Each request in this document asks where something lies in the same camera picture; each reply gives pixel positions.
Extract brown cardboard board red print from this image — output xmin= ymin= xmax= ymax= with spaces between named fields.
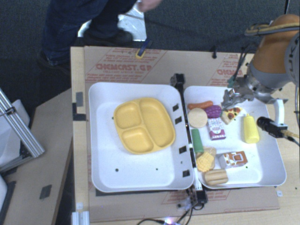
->
xmin=83 ymin=45 xmax=281 ymax=223

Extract black cylinder on white bracket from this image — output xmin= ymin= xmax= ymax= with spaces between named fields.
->
xmin=256 ymin=98 xmax=289 ymax=138

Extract orange and white carton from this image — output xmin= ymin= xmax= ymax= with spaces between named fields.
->
xmin=218 ymin=150 xmax=248 ymax=169

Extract pink and white carton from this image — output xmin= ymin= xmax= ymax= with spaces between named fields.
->
xmin=207 ymin=117 xmax=227 ymax=141

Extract person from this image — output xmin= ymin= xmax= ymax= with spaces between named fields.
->
xmin=37 ymin=0 xmax=141 ymax=71

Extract yellow waffle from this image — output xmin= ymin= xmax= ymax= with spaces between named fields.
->
xmin=195 ymin=151 xmax=216 ymax=173

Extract purple grapes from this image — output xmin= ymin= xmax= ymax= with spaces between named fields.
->
xmin=204 ymin=105 xmax=223 ymax=120

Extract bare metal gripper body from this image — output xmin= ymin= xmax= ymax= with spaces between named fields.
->
xmin=231 ymin=75 xmax=281 ymax=104

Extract yellow divided plate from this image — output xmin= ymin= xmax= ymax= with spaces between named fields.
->
xmin=113 ymin=97 xmax=177 ymax=155

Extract pizza slice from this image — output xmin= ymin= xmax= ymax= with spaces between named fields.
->
xmin=221 ymin=106 xmax=244 ymax=126

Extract thin black and white rod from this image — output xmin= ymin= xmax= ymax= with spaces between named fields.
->
xmin=177 ymin=84 xmax=203 ymax=192

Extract tan hot dog bun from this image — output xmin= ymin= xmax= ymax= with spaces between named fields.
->
xmin=204 ymin=168 xmax=229 ymax=186

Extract tan round biscuit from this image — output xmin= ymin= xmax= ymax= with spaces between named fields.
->
xmin=187 ymin=108 xmax=209 ymax=129

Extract black block with thin wires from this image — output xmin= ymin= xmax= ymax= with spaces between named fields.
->
xmin=170 ymin=73 xmax=186 ymax=88
xmin=186 ymin=187 xmax=209 ymax=209

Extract orange sausage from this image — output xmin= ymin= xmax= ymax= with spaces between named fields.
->
xmin=187 ymin=100 xmax=214 ymax=111

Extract green cylinder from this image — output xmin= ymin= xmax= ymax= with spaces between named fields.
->
xmin=191 ymin=128 xmax=204 ymax=154

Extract white plastic tray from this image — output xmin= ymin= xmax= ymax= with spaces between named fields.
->
xmin=183 ymin=85 xmax=287 ymax=190
xmin=88 ymin=82 xmax=195 ymax=193

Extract yellow bottle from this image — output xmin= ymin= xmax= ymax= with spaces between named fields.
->
xmin=242 ymin=113 xmax=261 ymax=144

